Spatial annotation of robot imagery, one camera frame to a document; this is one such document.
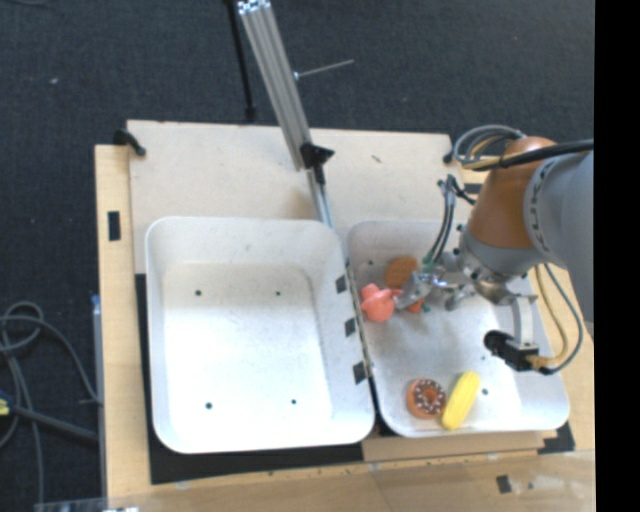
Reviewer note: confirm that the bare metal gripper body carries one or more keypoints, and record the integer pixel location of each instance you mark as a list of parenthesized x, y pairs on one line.
[(480, 286)]

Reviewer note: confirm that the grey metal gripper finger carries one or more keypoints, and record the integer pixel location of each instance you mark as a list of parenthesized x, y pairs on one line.
[(419, 282), (406, 300)]

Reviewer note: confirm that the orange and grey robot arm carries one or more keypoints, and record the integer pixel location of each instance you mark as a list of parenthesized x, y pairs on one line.
[(545, 210)]

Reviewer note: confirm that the orange toy food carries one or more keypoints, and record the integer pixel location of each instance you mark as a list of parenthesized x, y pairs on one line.
[(415, 306)]

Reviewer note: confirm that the brown biscuit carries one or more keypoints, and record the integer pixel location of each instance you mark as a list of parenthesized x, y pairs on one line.
[(399, 271)]

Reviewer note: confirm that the pink toy food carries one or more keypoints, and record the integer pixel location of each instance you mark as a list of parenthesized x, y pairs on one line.
[(377, 302)]

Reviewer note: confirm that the white plastic tray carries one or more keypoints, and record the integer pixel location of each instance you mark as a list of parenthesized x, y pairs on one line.
[(440, 345), (240, 340)]

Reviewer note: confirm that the brown sprinkled doughnut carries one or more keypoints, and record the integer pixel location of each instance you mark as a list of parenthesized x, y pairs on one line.
[(426, 398)]

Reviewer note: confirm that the yellow corn cob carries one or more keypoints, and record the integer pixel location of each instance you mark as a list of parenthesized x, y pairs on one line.
[(461, 400)]

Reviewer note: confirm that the pale wood board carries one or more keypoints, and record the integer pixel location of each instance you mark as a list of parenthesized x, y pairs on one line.
[(225, 170)]

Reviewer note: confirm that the black cylinder on white bracket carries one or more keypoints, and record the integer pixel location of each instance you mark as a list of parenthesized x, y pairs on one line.
[(512, 350)]

